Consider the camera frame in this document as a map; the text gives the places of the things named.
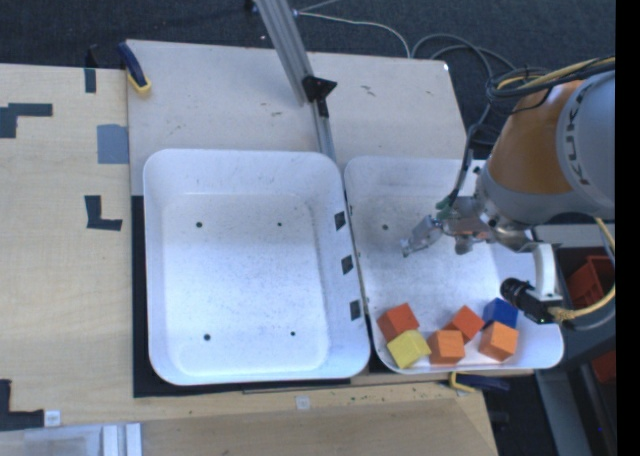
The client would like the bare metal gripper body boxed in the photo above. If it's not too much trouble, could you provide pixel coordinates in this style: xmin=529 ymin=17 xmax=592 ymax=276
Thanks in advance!
xmin=438 ymin=195 xmax=540 ymax=253

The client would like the white plastic tray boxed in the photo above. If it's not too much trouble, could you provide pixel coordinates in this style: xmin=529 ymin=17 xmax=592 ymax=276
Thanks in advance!
xmin=343 ymin=154 xmax=567 ymax=376
xmin=142 ymin=147 xmax=373 ymax=387

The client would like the blue cube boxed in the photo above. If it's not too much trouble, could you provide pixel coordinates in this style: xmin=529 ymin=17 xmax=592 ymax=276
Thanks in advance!
xmin=481 ymin=296 xmax=520 ymax=331

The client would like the orange cube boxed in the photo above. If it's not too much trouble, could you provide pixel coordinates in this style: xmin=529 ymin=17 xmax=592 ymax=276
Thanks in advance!
xmin=426 ymin=329 xmax=467 ymax=366
xmin=443 ymin=304 xmax=486 ymax=345
xmin=477 ymin=320 xmax=521 ymax=363

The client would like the red-orange cube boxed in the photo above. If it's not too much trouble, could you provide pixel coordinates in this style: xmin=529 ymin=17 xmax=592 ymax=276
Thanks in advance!
xmin=376 ymin=302 xmax=421 ymax=343

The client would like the yellow cube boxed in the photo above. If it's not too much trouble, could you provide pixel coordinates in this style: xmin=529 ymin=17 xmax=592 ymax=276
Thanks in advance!
xmin=385 ymin=329 xmax=433 ymax=371

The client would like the orange plastic crate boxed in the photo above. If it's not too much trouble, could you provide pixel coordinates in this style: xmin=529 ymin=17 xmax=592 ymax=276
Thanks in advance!
xmin=567 ymin=254 xmax=616 ymax=311

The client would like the black cylinder on white bracket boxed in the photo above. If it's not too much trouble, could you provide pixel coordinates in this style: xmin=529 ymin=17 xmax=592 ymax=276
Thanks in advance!
xmin=499 ymin=242 xmax=564 ymax=326

